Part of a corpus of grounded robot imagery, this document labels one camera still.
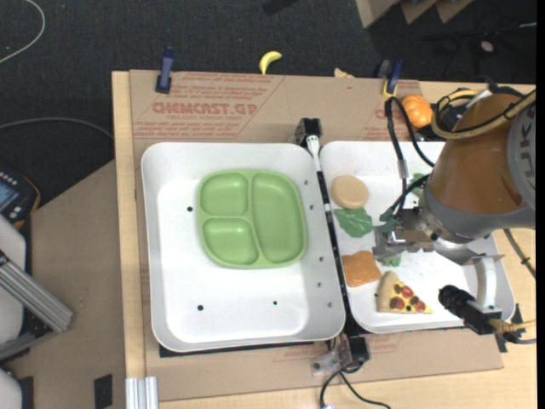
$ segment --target pizza slice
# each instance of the pizza slice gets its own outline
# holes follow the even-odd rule
[[[382,275],[377,292],[379,312],[397,314],[431,314],[432,309],[394,271]]]

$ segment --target green plate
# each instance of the green plate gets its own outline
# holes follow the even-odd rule
[[[277,268],[307,249],[301,196],[288,177],[267,170],[225,170],[198,189],[198,228],[204,249],[231,268]]]

